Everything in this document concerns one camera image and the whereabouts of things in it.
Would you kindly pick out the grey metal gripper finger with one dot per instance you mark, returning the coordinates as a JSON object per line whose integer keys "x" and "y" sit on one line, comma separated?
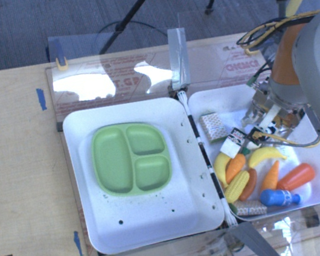
{"x": 248, "y": 118}

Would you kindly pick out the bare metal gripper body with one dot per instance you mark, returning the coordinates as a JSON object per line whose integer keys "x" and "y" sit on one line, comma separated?
{"x": 261, "y": 97}

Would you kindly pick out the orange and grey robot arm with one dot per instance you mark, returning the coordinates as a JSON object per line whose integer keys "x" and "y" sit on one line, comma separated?
{"x": 317, "y": 66}

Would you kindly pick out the white carton red black print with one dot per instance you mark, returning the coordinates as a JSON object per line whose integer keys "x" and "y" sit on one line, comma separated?
{"x": 232, "y": 145}

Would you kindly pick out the orange patterned white carton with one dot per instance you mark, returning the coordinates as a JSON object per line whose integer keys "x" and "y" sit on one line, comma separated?
{"x": 213, "y": 127}

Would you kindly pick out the yellow banana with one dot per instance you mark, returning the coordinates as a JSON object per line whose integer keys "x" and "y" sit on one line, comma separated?
{"x": 220, "y": 167}
{"x": 266, "y": 154}

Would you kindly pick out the orange carrot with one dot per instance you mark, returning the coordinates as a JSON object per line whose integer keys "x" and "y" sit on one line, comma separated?
{"x": 235, "y": 167}
{"x": 271, "y": 178}

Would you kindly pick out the thin black and white rod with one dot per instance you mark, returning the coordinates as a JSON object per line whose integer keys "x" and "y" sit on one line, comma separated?
{"x": 204, "y": 153}

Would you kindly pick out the brown cardboard board red print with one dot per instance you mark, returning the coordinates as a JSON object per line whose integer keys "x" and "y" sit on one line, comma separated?
{"x": 213, "y": 63}

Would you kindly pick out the brown sausage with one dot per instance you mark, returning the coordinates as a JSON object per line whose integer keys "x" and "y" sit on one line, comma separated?
{"x": 249, "y": 185}

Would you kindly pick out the yellow corn cob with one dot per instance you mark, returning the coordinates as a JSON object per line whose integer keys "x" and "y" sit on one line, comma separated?
{"x": 237, "y": 186}

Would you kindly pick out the white plastic tray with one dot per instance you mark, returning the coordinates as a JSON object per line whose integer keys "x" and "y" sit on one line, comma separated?
{"x": 312, "y": 158}
{"x": 151, "y": 217}

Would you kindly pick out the blue bottle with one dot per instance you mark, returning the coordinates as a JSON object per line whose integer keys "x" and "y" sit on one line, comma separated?
{"x": 275, "y": 197}

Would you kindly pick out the orange patterned packet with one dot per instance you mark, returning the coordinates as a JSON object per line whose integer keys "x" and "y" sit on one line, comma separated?
{"x": 249, "y": 208}

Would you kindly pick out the green divided plate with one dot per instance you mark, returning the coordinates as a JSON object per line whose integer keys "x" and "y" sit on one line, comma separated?
{"x": 113, "y": 160}

